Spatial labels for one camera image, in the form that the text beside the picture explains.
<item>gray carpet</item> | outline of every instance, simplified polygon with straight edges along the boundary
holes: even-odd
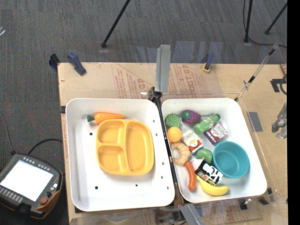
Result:
[[[131,0],[102,48],[126,0],[0,0],[0,113],[14,150],[27,153],[47,138],[62,139],[57,73],[49,66],[75,52],[81,62],[156,62],[160,45],[171,46],[172,63],[287,63],[287,9],[267,35],[287,0],[253,0],[248,42],[244,42],[249,0]],[[32,155],[64,170],[62,144],[48,141]],[[0,166],[10,148],[0,120]],[[68,224],[66,192],[43,221],[0,206],[2,225]]]

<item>table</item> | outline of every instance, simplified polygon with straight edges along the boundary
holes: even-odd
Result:
[[[70,63],[58,64],[58,82],[62,111],[73,98],[147,98],[155,86],[156,64],[153,63],[82,63],[87,73],[80,76]],[[213,64],[209,73],[202,64],[171,64],[168,98],[228,97],[235,99],[258,68],[258,64]],[[284,76],[280,65],[265,65],[244,96],[239,100],[252,140],[257,149],[271,194],[249,198],[247,211],[235,210],[236,204],[204,205],[205,224],[288,224],[287,215],[287,138],[279,139],[271,131],[272,123],[287,101],[282,92],[275,92],[271,81]],[[70,194],[68,138],[65,113],[61,113],[68,215],[70,224],[112,224],[127,211],[75,212]],[[156,224],[157,211],[138,210],[120,224]]]

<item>orange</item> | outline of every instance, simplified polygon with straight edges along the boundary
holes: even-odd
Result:
[[[178,127],[171,127],[167,131],[169,141],[175,143],[178,142],[182,137],[182,131]]]

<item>croissant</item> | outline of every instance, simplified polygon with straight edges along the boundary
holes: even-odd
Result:
[[[173,161],[176,165],[183,166],[190,158],[191,151],[183,142],[173,142],[170,144],[171,150],[177,149],[180,158],[174,157]]]

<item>blue clamp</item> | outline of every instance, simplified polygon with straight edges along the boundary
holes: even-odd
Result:
[[[86,70],[84,69],[83,65],[81,64],[76,53],[70,52],[67,56],[67,59],[69,60],[70,63],[75,65],[75,70],[80,75],[83,75],[84,73],[86,73]]]
[[[201,63],[204,63],[204,66],[203,66],[203,71],[208,73],[210,71],[210,65],[211,65],[211,62],[212,62],[212,59],[214,58],[214,53],[208,53],[206,54],[206,56],[202,59]]]
[[[56,54],[53,53],[49,60],[49,65],[57,72],[57,64],[60,63],[60,60],[57,58]]]

